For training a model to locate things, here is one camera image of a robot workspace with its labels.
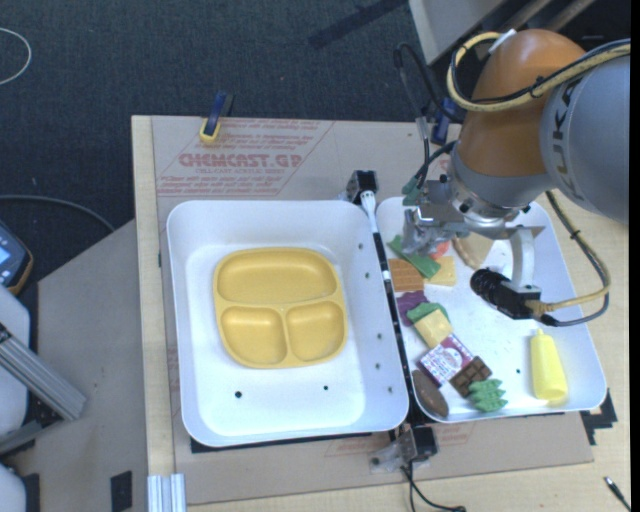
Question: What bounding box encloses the green toy lettuce leaf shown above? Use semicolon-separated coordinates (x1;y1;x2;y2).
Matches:
405;301;442;329

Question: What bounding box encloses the yellow mustard bottle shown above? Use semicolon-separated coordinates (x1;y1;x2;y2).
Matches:
529;328;569;407

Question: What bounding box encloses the orange toy waffle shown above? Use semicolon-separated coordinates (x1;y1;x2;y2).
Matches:
388;257;426;294

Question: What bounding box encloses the long green toy vegetable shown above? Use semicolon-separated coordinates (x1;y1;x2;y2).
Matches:
386;234;442;280

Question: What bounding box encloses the brown oval toy biscuit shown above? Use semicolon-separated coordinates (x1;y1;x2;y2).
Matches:
411;369;450;419

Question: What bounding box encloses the yellow divided plate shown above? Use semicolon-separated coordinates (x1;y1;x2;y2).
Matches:
211;246;349;371

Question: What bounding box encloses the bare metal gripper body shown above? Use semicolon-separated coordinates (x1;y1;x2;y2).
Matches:
416;179;522;242

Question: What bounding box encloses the thin black and white rod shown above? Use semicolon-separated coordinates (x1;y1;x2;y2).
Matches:
359;191;417;427

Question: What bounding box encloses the green toy broccoli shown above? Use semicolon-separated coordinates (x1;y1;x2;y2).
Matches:
466;378;510;414

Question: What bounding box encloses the black block with thin wires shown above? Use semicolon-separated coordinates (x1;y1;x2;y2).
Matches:
369;424;441;474
344;169;380;202

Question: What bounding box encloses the pink and white carton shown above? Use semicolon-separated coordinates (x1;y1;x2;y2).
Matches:
419;334;475;388

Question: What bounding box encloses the yellow cheese slice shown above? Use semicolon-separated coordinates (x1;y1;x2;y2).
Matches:
424;255;458;288

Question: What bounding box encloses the brown chocolate bar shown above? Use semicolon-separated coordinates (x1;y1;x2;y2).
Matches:
448;355;493;399

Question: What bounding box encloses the white plastic tray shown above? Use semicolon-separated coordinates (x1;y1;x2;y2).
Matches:
374;195;609;424
165;199;411;448

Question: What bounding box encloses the brown cardboard board, red print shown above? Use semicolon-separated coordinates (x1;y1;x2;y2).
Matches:
149;115;597;506

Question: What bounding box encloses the black cylinder on white bracket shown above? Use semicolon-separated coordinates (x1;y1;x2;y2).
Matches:
469;224;544;321

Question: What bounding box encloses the yellow cheese wedge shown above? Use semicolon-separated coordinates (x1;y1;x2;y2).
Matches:
413;306;453;350

